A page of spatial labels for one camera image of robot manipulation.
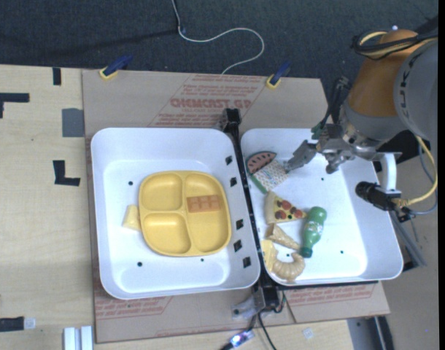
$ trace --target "light wood surface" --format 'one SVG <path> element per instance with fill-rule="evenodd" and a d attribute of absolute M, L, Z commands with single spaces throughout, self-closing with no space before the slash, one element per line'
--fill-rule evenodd
<path fill-rule="evenodd" d="M 62 137 L 62 109 L 82 109 L 79 69 L 0 65 L 0 317 L 32 317 L 32 330 L 0 333 L 0 349 L 62 349 L 65 327 L 94 325 L 85 140 Z M 79 187 L 55 185 L 54 160 Z M 312 338 L 304 335 L 308 329 Z M 278 349 L 353 349 L 345 320 L 268 328 Z M 255 330 L 243 349 L 269 349 Z M 234 332 L 95 345 L 95 349 L 219 349 Z"/>

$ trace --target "yellow cable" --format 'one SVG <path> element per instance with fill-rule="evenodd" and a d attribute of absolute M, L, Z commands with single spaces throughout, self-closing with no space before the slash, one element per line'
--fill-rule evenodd
<path fill-rule="evenodd" d="M 427 193 L 425 193 L 424 195 L 421 195 L 420 197 L 410 198 L 410 199 L 394 198 L 392 200 L 392 202 L 396 203 L 399 207 L 413 205 L 414 203 L 417 203 L 417 202 L 425 200 L 426 198 L 429 198 L 433 194 L 433 192 L 435 192 L 435 190 L 436 190 L 436 188 L 438 186 L 438 173 L 437 173 L 437 170 L 436 170 L 435 160 L 433 159 L 432 153 L 430 153 L 430 150 L 428 150 L 428 148 L 425 145 L 425 143 L 422 140 L 422 138 L 420 138 L 417 135 L 415 136 L 415 138 L 419 142 L 419 144 L 422 147 L 422 149 L 424 150 L 425 154 L 430 159 L 430 162 L 432 163 L 433 170 L 435 171 L 435 180 L 434 180 L 433 185 L 430 188 L 430 190 Z"/>

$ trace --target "white cable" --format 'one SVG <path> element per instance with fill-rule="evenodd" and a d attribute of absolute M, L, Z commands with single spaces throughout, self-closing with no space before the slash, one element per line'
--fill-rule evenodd
<path fill-rule="evenodd" d="M 171 0 L 171 2 L 172 2 L 172 7 L 174 8 L 174 14 L 176 15 L 176 19 L 177 19 L 177 30 L 178 30 L 178 32 L 179 32 L 179 35 L 180 35 L 183 39 L 185 39 L 185 40 L 187 40 L 187 41 L 189 41 L 189 42 L 192 42 L 192 43 L 208 43 L 208 42 L 212 42 L 213 40 L 219 39 L 221 36 L 226 35 L 226 34 L 229 34 L 230 32 L 233 32 L 233 31 L 248 31 L 248 32 L 250 32 L 250 33 L 256 35 L 257 38 L 259 38 L 259 40 L 260 40 L 260 42 L 261 42 L 261 50 L 260 50 L 260 52 L 259 52 L 255 57 L 251 57 L 251 58 L 249 58 L 248 60 L 240 61 L 240 62 L 237 62 L 237 63 L 234 63 L 234 64 L 230 65 L 229 67 L 227 67 L 227 68 L 222 72 L 222 74 L 225 74 L 229 69 L 232 69 L 233 67 L 236 67 L 236 66 L 238 66 L 238 65 L 242 65 L 243 63 L 247 63 L 247 62 L 256 60 L 256 59 L 259 58 L 259 57 L 263 54 L 263 52 L 265 51 L 265 42 L 263 41 L 263 38 L 261 37 L 261 35 L 260 35 L 257 31 L 252 30 L 251 28 L 246 28 L 246 27 L 236 27 L 236 28 L 231 28 L 230 30 L 224 31 L 224 32 L 222 32 L 221 34 L 216 35 L 216 36 L 214 36 L 214 37 L 212 37 L 212 38 L 209 38 L 209 39 L 191 39 L 191 38 L 185 36 L 185 35 L 182 33 L 182 30 L 181 30 L 181 28 L 180 28 L 180 16 L 179 16 L 179 12 L 177 11 L 176 2 L 175 2 L 174 0 Z"/>

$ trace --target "robotic arm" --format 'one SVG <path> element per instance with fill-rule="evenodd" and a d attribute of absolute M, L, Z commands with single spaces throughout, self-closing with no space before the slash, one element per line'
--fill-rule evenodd
<path fill-rule="evenodd" d="M 377 37 L 378 44 L 368 45 Z M 395 189 L 395 156 L 400 153 L 378 149 L 401 131 L 410 130 L 421 145 L 423 139 L 428 140 L 438 157 L 438 34 L 378 31 L 355 38 L 353 47 L 367 58 L 341 105 L 337 122 L 326 123 L 327 114 L 312 129 L 317 143 L 304 141 L 285 169 L 299 168 L 317 153 L 327 160 L 329 174 L 355 157 L 379 160 L 386 173 L 383 185 L 361 182 L 356 193 L 380 209 L 403 207 L 409 202 L 402 201 Z"/>

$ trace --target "blue clamp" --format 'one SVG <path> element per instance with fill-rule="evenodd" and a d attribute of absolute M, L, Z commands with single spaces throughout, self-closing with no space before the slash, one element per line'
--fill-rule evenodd
<path fill-rule="evenodd" d="M 290 71 L 290 61 L 284 62 L 281 67 L 279 67 L 278 71 L 271 75 L 266 80 L 266 86 L 273 90 L 279 85 L 279 81 L 281 80 L 281 77 L 285 77 L 289 74 Z"/>
<path fill-rule="evenodd" d="M 134 57 L 132 55 L 123 55 L 99 71 L 99 75 L 104 80 L 109 80 L 117 75 L 117 70 L 126 69 Z"/>

